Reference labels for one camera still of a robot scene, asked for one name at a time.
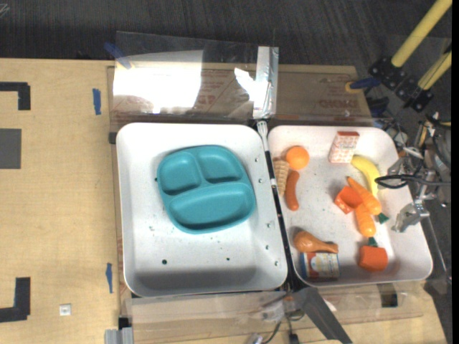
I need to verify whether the orange toy sausage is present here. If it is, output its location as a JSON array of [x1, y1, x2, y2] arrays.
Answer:
[[284, 170, 301, 212]]

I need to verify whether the tan toy waffle cone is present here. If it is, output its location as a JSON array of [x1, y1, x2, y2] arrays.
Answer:
[[273, 158, 290, 199]]

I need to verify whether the yellow padded pole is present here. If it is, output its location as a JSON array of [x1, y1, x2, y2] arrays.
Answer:
[[390, 0, 453, 68], [417, 50, 453, 91]]

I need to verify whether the orange toy fruit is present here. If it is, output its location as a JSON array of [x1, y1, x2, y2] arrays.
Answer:
[[285, 145, 311, 171]]

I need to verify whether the orange carrot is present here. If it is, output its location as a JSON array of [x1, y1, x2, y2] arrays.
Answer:
[[346, 176, 390, 224], [354, 203, 379, 247]]

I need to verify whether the orange cube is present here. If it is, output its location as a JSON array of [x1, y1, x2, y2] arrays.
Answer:
[[333, 185, 364, 215]]

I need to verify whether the white plastic tray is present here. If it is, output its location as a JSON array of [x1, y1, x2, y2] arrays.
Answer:
[[115, 122, 289, 298], [267, 125, 434, 288]]

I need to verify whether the white and orange carton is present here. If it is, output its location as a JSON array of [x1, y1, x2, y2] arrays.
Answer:
[[328, 130, 361, 164]]

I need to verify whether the orange cylinder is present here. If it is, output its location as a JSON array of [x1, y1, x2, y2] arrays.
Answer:
[[357, 244, 389, 273]]

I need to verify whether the small can with white label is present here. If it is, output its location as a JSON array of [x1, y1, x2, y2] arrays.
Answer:
[[299, 252, 341, 280]]

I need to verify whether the brown toy chicken drumstick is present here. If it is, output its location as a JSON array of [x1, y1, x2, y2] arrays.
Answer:
[[293, 230, 339, 254]]

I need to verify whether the yellow banana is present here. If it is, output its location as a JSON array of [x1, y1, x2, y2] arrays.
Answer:
[[350, 154, 382, 199]]

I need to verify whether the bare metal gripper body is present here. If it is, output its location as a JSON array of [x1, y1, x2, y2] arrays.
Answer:
[[412, 148, 451, 207]]

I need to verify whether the blue divided plate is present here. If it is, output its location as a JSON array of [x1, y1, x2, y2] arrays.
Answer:
[[156, 144, 257, 235]]

